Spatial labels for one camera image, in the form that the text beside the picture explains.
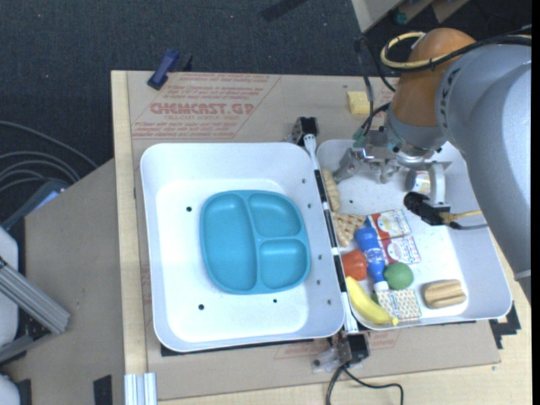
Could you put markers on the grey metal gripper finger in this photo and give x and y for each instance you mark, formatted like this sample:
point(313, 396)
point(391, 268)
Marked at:
point(347, 167)
point(387, 174)

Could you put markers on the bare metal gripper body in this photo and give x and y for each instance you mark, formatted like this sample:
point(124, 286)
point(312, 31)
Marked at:
point(379, 148)

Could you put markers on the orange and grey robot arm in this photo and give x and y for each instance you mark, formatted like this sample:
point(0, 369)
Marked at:
point(485, 112)

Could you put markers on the thin black and white rod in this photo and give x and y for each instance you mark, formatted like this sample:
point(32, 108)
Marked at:
point(325, 203)

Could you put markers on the red and white carton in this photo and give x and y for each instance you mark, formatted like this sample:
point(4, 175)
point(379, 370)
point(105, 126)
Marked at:
point(392, 222)
point(403, 249)

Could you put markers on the yellow sponge block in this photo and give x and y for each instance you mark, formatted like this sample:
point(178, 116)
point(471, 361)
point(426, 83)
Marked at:
point(358, 103)

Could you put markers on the tan toy pizza slice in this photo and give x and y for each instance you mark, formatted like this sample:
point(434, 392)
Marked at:
point(343, 224)

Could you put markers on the blue bottle with white cap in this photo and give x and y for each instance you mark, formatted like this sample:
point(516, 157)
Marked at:
point(370, 251)

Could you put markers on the red toy pepper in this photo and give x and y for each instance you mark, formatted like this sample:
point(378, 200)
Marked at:
point(354, 265)

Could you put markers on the white plastic tray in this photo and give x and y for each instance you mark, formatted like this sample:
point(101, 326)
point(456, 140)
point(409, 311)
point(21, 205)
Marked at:
point(177, 247)
point(447, 251)

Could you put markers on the green toy lime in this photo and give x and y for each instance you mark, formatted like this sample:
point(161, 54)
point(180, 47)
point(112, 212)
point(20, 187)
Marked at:
point(398, 276)

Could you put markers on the white packet with orange print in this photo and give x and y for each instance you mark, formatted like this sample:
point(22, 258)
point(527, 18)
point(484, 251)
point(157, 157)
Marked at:
point(401, 304)

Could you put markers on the yellow banana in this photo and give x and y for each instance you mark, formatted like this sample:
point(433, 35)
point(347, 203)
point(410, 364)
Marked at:
point(365, 304)

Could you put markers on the tan toy bread bun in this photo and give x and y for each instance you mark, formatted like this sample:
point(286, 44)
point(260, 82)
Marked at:
point(444, 294)

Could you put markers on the blue divided plate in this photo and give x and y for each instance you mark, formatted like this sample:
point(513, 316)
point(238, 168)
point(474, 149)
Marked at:
point(236, 243)

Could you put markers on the brown cardboard board red print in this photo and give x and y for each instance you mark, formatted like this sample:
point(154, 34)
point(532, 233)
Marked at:
point(202, 112)

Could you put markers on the black cylinder on white bracket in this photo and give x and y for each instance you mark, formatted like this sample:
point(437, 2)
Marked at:
point(424, 207)

